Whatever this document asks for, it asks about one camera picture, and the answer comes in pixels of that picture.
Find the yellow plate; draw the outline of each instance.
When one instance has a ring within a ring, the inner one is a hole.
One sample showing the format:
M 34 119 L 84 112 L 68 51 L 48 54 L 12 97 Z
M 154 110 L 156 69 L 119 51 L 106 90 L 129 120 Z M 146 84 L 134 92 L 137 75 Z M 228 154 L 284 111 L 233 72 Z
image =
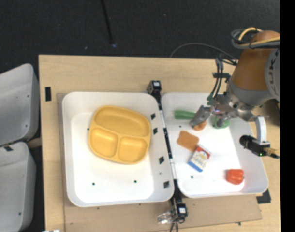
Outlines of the yellow plate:
M 135 164 L 146 156 L 151 125 L 142 114 L 117 106 L 102 106 L 94 114 L 88 142 L 99 157 Z

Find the dark floor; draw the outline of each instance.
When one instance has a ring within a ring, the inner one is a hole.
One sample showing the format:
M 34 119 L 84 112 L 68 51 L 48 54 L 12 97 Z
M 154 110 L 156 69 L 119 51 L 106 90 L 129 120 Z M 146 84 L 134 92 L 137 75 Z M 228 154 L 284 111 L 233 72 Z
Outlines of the dark floor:
M 238 58 L 234 29 L 280 32 L 280 0 L 0 0 L 0 73 L 38 55 L 170 57 L 185 43 L 204 43 Z M 215 58 L 209 47 L 188 46 L 174 57 Z M 38 172 L 34 220 L 25 232 L 44 229 L 41 148 L 32 152 Z

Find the wooden table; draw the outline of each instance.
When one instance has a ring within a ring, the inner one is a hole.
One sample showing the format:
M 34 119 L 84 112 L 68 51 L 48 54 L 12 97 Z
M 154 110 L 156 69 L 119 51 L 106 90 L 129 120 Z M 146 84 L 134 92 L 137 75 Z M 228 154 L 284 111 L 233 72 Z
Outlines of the wooden table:
M 232 74 L 234 67 L 225 65 Z M 127 58 L 93 56 L 39 56 L 41 130 L 44 173 L 45 229 L 72 231 L 168 231 L 156 215 L 167 203 L 78 208 L 64 197 L 60 154 L 58 94 L 73 91 L 146 92 L 151 80 L 160 80 L 162 93 L 211 92 L 216 71 L 213 59 Z M 280 148 L 279 110 L 273 101 L 255 111 L 269 115 L 267 139 Z M 280 231 L 280 161 L 264 157 L 271 203 L 257 204 L 256 195 L 183 199 L 190 215 L 179 225 L 183 232 Z

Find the small box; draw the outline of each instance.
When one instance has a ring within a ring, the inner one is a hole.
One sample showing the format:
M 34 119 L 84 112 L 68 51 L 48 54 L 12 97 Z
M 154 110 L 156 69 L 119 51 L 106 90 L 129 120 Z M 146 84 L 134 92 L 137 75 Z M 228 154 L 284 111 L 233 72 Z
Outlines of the small box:
M 193 152 L 188 164 L 192 166 L 195 170 L 202 172 L 205 168 L 208 159 L 210 158 L 211 152 L 209 152 L 202 145 L 198 145 Z

